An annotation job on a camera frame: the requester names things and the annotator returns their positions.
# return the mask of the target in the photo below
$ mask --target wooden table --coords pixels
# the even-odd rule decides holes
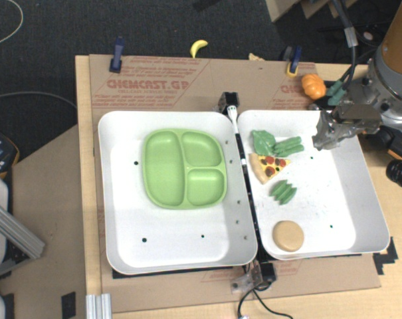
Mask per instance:
[[[347,65],[317,64],[318,74],[324,80],[335,80]],[[366,67],[357,70],[357,76],[365,74]],[[84,220],[84,255],[87,294],[102,293],[98,220],[96,208],[96,181],[93,157],[92,109],[90,99],[90,66],[88,56],[76,57],[76,88],[78,99],[78,131],[80,139],[82,211]],[[397,249],[395,264],[385,265],[385,275],[380,277],[381,288],[347,291],[320,295],[295,296],[265,300],[277,312],[289,313],[301,318],[402,318],[402,188],[389,181],[385,168],[391,157],[382,152],[363,151],[381,203],[390,235]],[[236,318],[237,303],[223,303],[165,310],[150,310],[115,314],[115,319],[125,318]],[[250,318],[270,318],[258,301],[247,301],[243,314]]]

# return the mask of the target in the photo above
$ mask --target pepperoni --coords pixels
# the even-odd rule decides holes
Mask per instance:
[[[266,156],[266,161],[268,164],[273,164],[274,163],[274,158],[272,156]]]
[[[270,177],[270,176],[274,175],[275,171],[274,171],[274,169],[272,167],[268,167],[265,172],[266,172],[266,176]]]

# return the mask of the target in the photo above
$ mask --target white cable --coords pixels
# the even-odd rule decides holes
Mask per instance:
[[[15,35],[15,33],[16,33],[17,31],[19,31],[19,29],[22,27],[22,24],[23,24],[23,10],[22,10],[21,6],[19,6],[18,3],[15,2],[14,0],[4,0],[4,1],[10,2],[10,3],[14,4],[14,5],[18,8],[19,12],[21,13],[21,22],[19,23],[18,27],[17,27],[11,34],[9,34],[7,37],[2,38],[2,39],[0,40],[0,44],[1,44],[3,41],[6,41],[7,39],[9,39],[9,38],[11,38],[13,35]]]

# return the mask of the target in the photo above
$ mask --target white tray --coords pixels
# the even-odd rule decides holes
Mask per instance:
[[[378,252],[387,248],[389,233],[357,136],[340,147],[318,151],[319,111],[249,110],[238,119],[245,154],[254,152],[252,130],[266,130],[276,141],[301,136],[303,152],[292,154],[291,163],[263,185],[249,166],[249,179],[261,241],[280,260]],[[287,179],[297,187],[295,197],[279,205],[269,196],[271,187]],[[279,221],[294,221],[304,232],[302,247],[288,253],[272,239]]]
[[[210,208],[153,204],[144,188],[142,147],[155,130],[207,132],[226,161],[227,194]],[[104,186],[106,252],[123,274],[245,265],[257,243],[233,127],[216,112],[114,111],[98,125]]]

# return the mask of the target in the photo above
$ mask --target green plate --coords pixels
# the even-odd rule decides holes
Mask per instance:
[[[150,133],[144,142],[142,168],[146,192],[160,207],[211,207],[226,195],[223,151],[205,132],[163,129]]]

